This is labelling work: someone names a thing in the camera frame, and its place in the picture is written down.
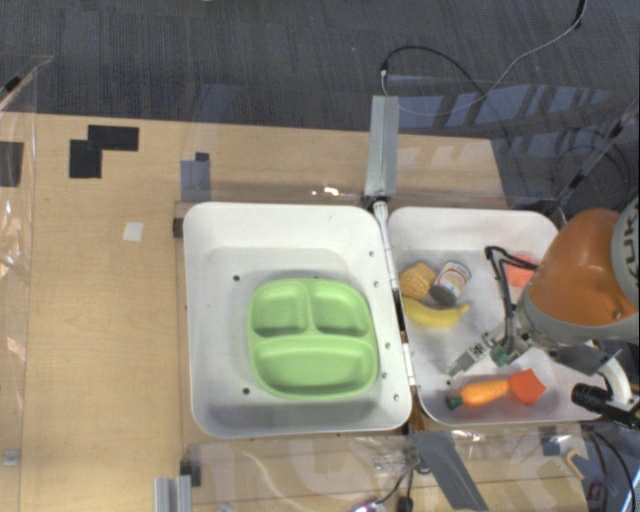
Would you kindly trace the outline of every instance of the wooden surface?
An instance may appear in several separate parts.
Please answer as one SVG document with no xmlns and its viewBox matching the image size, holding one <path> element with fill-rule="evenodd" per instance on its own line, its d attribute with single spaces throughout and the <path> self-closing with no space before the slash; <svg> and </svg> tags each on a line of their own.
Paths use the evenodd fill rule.
<svg viewBox="0 0 640 512">
<path fill-rule="evenodd" d="M 105 151 L 101 180 L 69 179 L 69 140 L 86 139 L 90 123 L 140 127 L 139 151 Z M 153 479 L 175 477 L 183 450 L 171 230 L 180 160 L 209 152 L 214 180 L 229 190 L 251 184 L 260 191 L 276 183 L 358 194 L 368 137 L 46 115 L 38 116 L 37 137 L 20 510 L 152 510 Z M 470 152 L 484 162 L 472 175 Z M 451 192 L 452 183 L 475 187 L 479 196 L 500 193 L 484 141 L 401 137 L 399 176 L 403 187 L 418 193 L 426 187 Z M 455 203 L 455 196 L 450 198 Z M 140 242 L 123 240 L 128 222 L 144 223 Z M 187 407 L 182 414 L 188 415 Z M 538 462 L 529 459 L 533 469 L 525 473 L 513 470 L 512 464 L 520 463 L 509 454 L 471 460 L 468 466 L 494 510 L 584 508 L 580 484 L 562 461 L 549 459 L 554 467 L 536 475 L 535 468 L 547 461 L 535 456 Z M 309 464 L 341 468 L 340 456 L 329 453 L 324 462 L 319 457 Z M 235 478 L 242 464 L 249 462 L 216 464 L 216 478 L 221 473 Z M 240 489 L 236 510 L 342 510 L 367 497 L 361 494 L 367 486 L 355 484 L 354 492 L 319 496 L 291 477 L 290 464 L 290 457 L 281 456 L 260 462 L 266 468 L 261 478 L 272 487 L 266 495 Z M 416 510 L 449 510 L 432 478 L 416 480 L 415 486 Z M 343 487 L 349 488 L 348 478 Z M 222 497 L 204 503 L 209 499 L 204 491 L 195 510 L 215 510 L 211 500 Z M 290 493 L 296 493 L 293 501 L 284 498 Z"/>
</svg>

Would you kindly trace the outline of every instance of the yellow banana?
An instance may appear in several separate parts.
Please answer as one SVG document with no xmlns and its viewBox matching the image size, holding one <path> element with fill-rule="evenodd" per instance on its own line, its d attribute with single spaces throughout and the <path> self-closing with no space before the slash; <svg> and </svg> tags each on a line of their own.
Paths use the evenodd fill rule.
<svg viewBox="0 0 640 512">
<path fill-rule="evenodd" d="M 434 309 L 410 297 L 402 297 L 404 312 L 414 322 L 427 327 L 451 327 L 455 325 L 462 313 L 469 310 L 469 304 L 457 308 Z"/>
</svg>

